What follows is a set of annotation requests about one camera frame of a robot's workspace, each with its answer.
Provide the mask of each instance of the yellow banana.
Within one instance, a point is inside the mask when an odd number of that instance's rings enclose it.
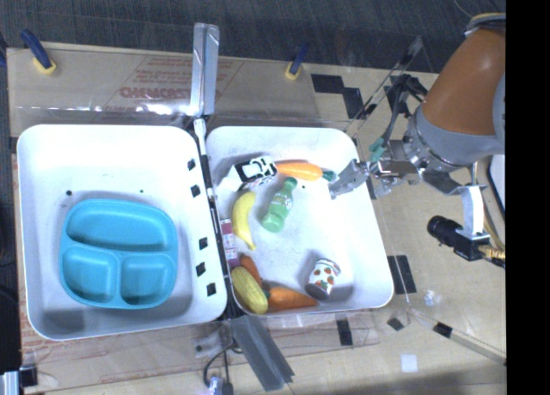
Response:
[[[250,250],[255,250],[256,245],[252,241],[250,227],[248,226],[248,214],[256,200],[256,193],[247,191],[237,198],[233,206],[231,221],[233,223],[233,233],[248,244]]]

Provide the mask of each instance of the carrot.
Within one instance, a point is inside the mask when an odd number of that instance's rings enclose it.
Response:
[[[271,310],[281,311],[284,309],[316,307],[317,300],[294,289],[273,287],[267,292],[267,305]]]
[[[239,258],[239,261],[241,262],[241,266],[246,268],[248,272],[252,275],[252,277],[256,280],[258,285],[261,286],[260,272],[258,271],[258,267],[256,267],[256,263],[254,262],[254,260],[250,256],[243,254]]]
[[[275,167],[279,173],[307,181],[315,181],[323,176],[323,170],[308,161],[280,161],[275,163]]]

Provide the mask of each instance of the green bottle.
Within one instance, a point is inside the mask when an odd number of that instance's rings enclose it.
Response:
[[[284,180],[283,188],[273,195],[267,215],[261,220],[261,225],[266,230],[273,233],[283,230],[284,220],[292,209],[292,191],[297,185],[298,181],[294,177],[287,177]]]

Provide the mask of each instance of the blue plate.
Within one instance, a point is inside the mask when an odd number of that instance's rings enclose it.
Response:
[[[65,217],[61,283],[95,307],[140,309],[163,303],[177,276],[178,237],[162,210],[115,199],[87,199]]]

